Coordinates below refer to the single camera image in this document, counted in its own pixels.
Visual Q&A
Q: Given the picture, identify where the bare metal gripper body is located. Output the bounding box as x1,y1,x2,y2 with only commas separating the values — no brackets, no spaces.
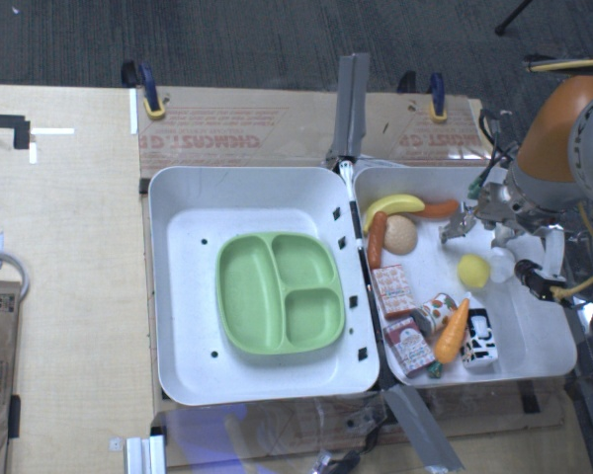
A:
475,181,531,232

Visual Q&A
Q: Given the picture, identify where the orange sausage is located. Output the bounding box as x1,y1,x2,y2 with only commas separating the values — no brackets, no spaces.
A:
413,198,461,221

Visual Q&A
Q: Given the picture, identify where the yellow lemon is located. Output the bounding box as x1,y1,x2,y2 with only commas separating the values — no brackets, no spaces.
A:
456,253,492,289

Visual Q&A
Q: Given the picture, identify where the tan bread bun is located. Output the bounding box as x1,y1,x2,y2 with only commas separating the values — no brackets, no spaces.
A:
381,213,420,257

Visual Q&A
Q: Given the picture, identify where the yellow banana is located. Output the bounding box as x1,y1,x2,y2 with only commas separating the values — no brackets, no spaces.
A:
362,193,427,237

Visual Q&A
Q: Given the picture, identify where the red sausage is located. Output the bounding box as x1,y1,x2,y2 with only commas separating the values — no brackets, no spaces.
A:
366,210,389,272

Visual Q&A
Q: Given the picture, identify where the white can with tomato print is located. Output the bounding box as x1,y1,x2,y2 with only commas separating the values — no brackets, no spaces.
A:
411,291,459,338

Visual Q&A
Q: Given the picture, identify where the orange and white carton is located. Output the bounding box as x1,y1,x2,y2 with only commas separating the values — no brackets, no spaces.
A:
371,264,418,321

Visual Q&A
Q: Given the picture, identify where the orange carrot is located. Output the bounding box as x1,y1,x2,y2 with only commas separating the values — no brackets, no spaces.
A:
426,295,471,380

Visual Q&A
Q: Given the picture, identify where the black and white milk carton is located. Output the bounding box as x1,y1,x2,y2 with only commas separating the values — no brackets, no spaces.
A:
460,307,500,370

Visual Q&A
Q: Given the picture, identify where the red and white carton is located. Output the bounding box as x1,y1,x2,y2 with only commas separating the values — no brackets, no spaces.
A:
381,315,437,379

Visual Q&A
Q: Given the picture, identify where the white plastic tray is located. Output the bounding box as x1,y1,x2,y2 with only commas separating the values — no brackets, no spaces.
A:
352,165,578,390
147,165,381,407

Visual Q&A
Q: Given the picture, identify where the green divided plate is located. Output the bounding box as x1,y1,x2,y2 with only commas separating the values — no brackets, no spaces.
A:
214,231,348,356

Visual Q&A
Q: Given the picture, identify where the brown cardboard board red print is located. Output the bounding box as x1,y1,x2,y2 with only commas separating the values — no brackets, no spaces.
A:
136,85,565,468

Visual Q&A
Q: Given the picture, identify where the black cylinder on white bracket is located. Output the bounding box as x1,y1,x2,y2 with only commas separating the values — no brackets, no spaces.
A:
512,225,570,304

